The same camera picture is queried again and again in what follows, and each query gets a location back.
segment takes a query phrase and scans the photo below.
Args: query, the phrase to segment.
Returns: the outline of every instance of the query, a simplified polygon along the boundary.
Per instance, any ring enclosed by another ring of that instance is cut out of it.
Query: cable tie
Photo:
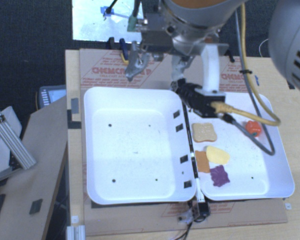
[[[242,73],[242,74],[247,74],[247,73],[252,74],[252,71],[249,70],[249,69],[240,70],[239,72]]]

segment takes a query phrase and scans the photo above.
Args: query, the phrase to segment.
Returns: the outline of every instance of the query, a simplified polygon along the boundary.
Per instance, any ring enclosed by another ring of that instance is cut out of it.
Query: yellow cable
[[[245,4],[243,3],[241,5],[241,49],[242,49],[242,63],[244,67],[247,69],[247,53],[246,53],[246,7]],[[230,106],[228,104],[225,104],[224,102],[220,101],[214,101],[211,103],[211,107],[215,109],[215,113],[235,113],[247,118],[250,118],[254,121],[257,121],[259,123],[269,125],[269,126],[278,126],[280,125],[281,121],[280,119],[266,106],[266,104],[263,102],[261,99],[254,83],[252,82],[252,79],[249,74],[246,75],[248,84],[255,95],[256,99],[262,106],[262,108],[268,113],[269,116],[271,116],[274,121],[264,119],[260,116],[257,116],[255,114],[234,108],[233,106]]]

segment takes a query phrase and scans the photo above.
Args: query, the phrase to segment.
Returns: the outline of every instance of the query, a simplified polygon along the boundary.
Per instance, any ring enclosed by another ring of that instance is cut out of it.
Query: purple toy food
[[[211,180],[213,180],[213,185],[216,187],[221,187],[226,183],[229,183],[228,174],[225,171],[223,165],[219,165],[215,168],[210,169]]]

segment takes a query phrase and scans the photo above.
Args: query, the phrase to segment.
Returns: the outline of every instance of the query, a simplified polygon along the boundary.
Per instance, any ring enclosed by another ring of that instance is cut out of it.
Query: wooden table
[[[71,98],[80,97],[79,51],[66,51],[67,107],[71,108]],[[291,205],[287,210],[288,223],[224,227],[191,230],[189,240],[291,240],[300,239],[300,92],[289,89],[287,81],[275,69],[269,58],[248,58],[248,68],[258,77],[258,91],[271,102],[274,112],[282,121],[279,132],[295,182],[294,194],[284,202]],[[73,121],[80,121],[80,113],[72,115]],[[72,140],[80,139],[76,145]],[[77,221],[72,226],[84,225],[83,172],[81,138],[75,129],[69,130],[69,185],[70,214]],[[88,240],[172,240],[181,232],[165,231],[87,237]]]

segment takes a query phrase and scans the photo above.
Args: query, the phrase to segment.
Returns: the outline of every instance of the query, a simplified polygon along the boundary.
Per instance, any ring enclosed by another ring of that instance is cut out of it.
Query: white tray
[[[183,107],[174,92],[90,88],[84,116],[87,192],[94,202],[183,202],[194,196]]]
[[[261,98],[271,108],[269,100],[263,95]],[[256,113],[247,93],[229,92],[226,94],[226,103],[235,108]],[[264,118],[271,119],[262,108],[260,108],[260,112]],[[241,125],[249,120],[240,115],[232,114],[232,116]],[[275,148],[275,155],[271,156],[264,153],[231,124],[218,118],[201,118],[193,112],[188,113],[188,117],[190,124],[213,124],[217,134],[215,142],[197,143],[193,141],[194,150],[202,151],[207,146],[214,146],[230,154],[229,162],[224,165],[230,183],[221,187],[213,186],[210,173],[199,172],[200,188],[206,197],[215,201],[225,201],[287,198],[293,194],[295,184],[277,127],[267,126]],[[264,132],[257,139],[269,149]],[[210,168],[219,166],[219,164],[211,162],[209,164]]]

